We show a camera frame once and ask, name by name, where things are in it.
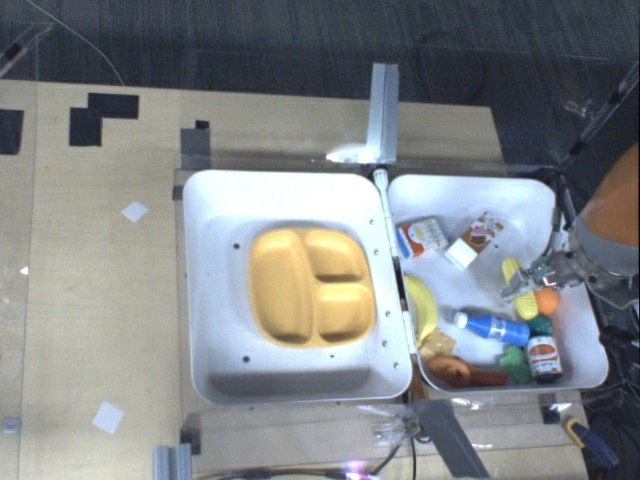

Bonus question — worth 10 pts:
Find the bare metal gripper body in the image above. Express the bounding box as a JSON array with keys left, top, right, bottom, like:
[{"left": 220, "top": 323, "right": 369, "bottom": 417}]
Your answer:
[{"left": 530, "top": 250, "right": 589, "bottom": 290}]

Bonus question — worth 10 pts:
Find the yellow corn cob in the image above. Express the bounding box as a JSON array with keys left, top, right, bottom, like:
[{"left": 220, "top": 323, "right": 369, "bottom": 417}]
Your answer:
[{"left": 501, "top": 256, "right": 541, "bottom": 321}]

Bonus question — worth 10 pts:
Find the orange fruit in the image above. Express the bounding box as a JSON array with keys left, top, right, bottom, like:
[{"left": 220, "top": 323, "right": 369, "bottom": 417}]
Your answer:
[{"left": 533, "top": 287, "right": 560, "bottom": 317}]

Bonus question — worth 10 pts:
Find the white plastic tray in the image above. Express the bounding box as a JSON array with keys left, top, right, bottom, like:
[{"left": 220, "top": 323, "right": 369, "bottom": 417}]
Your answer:
[
  {"left": 181, "top": 168, "right": 414, "bottom": 407},
  {"left": 386, "top": 173, "right": 611, "bottom": 395}
]

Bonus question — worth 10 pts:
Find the blue plastic bottle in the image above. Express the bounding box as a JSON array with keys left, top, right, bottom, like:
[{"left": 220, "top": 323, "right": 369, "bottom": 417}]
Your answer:
[{"left": 452, "top": 310, "right": 532, "bottom": 348}]

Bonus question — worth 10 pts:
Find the brown and white carton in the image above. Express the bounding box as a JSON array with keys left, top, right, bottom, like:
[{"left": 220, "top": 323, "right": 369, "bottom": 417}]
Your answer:
[{"left": 444, "top": 210, "right": 505, "bottom": 271}]

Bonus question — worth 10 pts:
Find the light green broccoli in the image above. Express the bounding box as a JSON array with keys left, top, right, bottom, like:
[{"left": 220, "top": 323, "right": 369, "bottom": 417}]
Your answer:
[{"left": 498, "top": 345, "right": 533, "bottom": 385}]

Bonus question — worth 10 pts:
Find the red label can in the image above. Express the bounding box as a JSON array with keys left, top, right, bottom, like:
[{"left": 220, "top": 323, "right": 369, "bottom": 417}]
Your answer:
[{"left": 525, "top": 334, "right": 564, "bottom": 384}]

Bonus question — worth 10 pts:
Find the brown sausage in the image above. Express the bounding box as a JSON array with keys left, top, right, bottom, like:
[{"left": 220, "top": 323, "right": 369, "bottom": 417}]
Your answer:
[{"left": 466, "top": 365, "right": 510, "bottom": 387}]

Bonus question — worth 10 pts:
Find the tan biscuit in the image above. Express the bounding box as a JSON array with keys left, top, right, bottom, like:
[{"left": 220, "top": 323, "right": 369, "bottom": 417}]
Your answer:
[{"left": 418, "top": 329, "right": 458, "bottom": 360}]

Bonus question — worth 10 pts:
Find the yellow banana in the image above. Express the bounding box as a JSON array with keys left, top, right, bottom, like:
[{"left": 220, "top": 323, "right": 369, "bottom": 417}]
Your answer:
[{"left": 402, "top": 273, "right": 440, "bottom": 348}]

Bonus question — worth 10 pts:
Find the blue and red carton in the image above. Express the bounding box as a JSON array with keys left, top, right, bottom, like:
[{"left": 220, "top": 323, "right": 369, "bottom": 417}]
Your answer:
[{"left": 395, "top": 216, "right": 450, "bottom": 260}]

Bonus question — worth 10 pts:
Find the yellow divided plate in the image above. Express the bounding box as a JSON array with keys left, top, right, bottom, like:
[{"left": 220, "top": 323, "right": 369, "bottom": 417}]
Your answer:
[{"left": 247, "top": 227, "right": 377, "bottom": 348}]

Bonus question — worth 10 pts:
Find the pale wood board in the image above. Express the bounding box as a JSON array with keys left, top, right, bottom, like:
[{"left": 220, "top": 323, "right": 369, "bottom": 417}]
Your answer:
[{"left": 0, "top": 78, "right": 589, "bottom": 480}]

